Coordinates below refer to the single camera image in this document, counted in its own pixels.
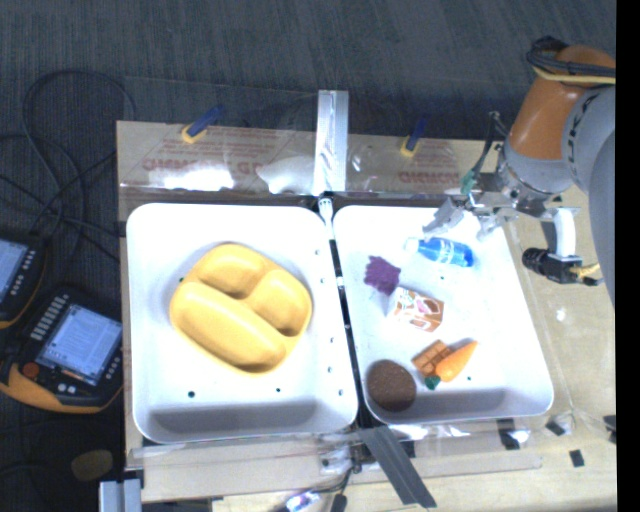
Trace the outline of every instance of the multimeter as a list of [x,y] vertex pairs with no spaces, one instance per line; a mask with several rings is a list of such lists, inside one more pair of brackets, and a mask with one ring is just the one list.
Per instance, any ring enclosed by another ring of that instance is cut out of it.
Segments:
[[55,412],[93,413],[122,389],[122,323],[115,308],[60,287],[19,329],[20,350],[0,390]]
[[0,231],[0,329],[12,325],[31,303],[44,274],[46,243]]

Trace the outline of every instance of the yellow bowl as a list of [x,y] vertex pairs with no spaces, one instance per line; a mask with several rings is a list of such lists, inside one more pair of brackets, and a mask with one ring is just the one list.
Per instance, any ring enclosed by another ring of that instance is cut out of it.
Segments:
[[311,319],[311,296],[287,270],[243,245],[205,254],[169,306],[173,327],[214,357],[247,373],[274,370]]

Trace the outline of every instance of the orange carrot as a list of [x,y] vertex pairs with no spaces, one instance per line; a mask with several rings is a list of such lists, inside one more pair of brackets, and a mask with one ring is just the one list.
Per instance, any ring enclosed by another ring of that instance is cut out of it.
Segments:
[[478,342],[472,341],[449,354],[436,365],[436,375],[444,382],[451,382],[467,365],[477,346]]

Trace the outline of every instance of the purple object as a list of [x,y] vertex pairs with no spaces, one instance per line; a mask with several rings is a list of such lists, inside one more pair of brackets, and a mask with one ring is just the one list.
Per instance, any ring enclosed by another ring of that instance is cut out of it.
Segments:
[[376,290],[385,295],[391,295],[400,281],[400,269],[394,267],[380,256],[369,256],[365,284],[373,286]]

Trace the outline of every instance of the blue bottle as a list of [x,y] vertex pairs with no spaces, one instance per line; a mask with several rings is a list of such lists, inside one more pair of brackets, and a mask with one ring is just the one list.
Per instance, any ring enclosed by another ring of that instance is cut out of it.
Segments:
[[409,252],[418,252],[425,258],[438,263],[449,263],[460,267],[473,265],[471,247],[446,238],[434,236],[426,241],[420,238],[409,238],[405,243],[405,249]]

